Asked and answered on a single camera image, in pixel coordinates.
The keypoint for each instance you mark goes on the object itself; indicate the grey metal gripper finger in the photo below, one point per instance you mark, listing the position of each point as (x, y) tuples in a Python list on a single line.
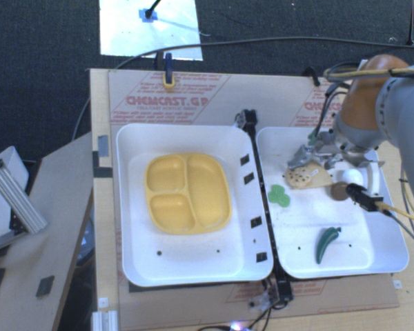
[(332, 161), (299, 159)]

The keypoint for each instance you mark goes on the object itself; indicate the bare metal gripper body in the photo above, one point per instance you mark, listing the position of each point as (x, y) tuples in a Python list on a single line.
[(331, 147)]

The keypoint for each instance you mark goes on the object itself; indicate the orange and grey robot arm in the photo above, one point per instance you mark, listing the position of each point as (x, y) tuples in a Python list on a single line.
[(393, 102)]

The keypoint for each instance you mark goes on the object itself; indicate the tan chocolate chip biscuit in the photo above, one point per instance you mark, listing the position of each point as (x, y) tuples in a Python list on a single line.
[(298, 178)]

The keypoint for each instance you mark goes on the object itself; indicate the beige bread slice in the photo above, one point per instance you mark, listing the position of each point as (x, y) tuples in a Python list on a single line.
[(321, 178)]

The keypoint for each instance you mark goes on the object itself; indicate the white egg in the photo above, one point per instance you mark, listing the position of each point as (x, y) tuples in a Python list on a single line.
[(352, 177)]

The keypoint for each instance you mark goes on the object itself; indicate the green broccoli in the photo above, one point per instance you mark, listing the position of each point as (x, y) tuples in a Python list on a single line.
[(278, 195)]

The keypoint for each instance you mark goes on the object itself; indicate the white plastic tray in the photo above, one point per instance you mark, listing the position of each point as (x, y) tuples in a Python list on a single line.
[(179, 257), (331, 216)]

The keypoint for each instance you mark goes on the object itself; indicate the thin black rod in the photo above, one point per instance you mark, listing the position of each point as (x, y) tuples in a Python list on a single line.
[(266, 205)]

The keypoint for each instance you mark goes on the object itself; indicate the green chili pepper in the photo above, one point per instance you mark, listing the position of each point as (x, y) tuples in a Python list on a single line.
[(324, 245)]

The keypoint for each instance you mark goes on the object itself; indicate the yellow divided plate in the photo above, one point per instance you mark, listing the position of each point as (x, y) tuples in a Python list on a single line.
[(207, 185)]

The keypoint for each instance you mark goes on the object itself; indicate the brown cardboard board red print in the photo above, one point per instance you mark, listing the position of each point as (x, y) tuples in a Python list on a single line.
[(179, 98)]

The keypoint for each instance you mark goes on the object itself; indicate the black cylinder on white bracket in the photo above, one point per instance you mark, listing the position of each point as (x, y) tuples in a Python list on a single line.
[(362, 196)]

